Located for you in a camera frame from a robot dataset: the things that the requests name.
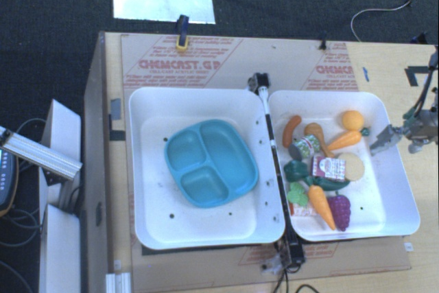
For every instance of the thin black and white rod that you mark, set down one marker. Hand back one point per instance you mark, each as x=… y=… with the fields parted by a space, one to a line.
x=274 y=147

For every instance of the dark green chili pepper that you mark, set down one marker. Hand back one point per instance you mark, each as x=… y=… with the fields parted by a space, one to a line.
x=331 y=184

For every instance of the purple grapes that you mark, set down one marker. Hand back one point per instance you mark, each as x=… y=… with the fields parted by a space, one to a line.
x=340 y=212

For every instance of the small green can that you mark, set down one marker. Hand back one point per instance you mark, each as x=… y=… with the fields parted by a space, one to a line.
x=305 y=145

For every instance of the orange sausage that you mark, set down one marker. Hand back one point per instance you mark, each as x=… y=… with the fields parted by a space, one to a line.
x=291 y=131

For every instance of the white plastic tray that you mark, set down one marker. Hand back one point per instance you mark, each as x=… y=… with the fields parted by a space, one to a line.
x=154 y=216
x=387 y=188

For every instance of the beige round biscuit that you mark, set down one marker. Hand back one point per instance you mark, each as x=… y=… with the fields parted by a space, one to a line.
x=355 y=166

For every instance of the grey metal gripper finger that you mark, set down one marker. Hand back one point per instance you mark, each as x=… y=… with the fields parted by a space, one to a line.
x=387 y=132
x=384 y=146

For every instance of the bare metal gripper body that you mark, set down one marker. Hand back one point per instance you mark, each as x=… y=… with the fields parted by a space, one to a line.
x=425 y=127

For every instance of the brown chicken drumstick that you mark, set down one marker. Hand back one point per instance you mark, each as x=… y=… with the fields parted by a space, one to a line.
x=317 y=134

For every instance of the red and white packet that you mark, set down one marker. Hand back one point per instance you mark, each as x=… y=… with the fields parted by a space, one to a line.
x=303 y=211

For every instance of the pink and white carton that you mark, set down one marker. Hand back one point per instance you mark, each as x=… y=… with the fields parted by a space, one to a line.
x=329 y=169

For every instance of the orange carrot with green top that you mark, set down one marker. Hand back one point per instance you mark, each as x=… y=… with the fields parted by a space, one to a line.
x=346 y=140

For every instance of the light green lettuce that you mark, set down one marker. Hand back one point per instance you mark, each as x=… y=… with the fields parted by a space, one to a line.
x=296 y=195

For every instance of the blue divided plate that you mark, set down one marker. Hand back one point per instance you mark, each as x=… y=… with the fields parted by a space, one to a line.
x=212 y=164

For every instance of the brown cardboard board red print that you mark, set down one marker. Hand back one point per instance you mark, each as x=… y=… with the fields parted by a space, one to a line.
x=205 y=65

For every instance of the plain orange carrot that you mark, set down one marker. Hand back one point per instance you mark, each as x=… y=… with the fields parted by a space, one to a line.
x=320 y=204

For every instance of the orange round fruit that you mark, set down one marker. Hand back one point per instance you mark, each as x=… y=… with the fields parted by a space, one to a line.
x=352 y=120

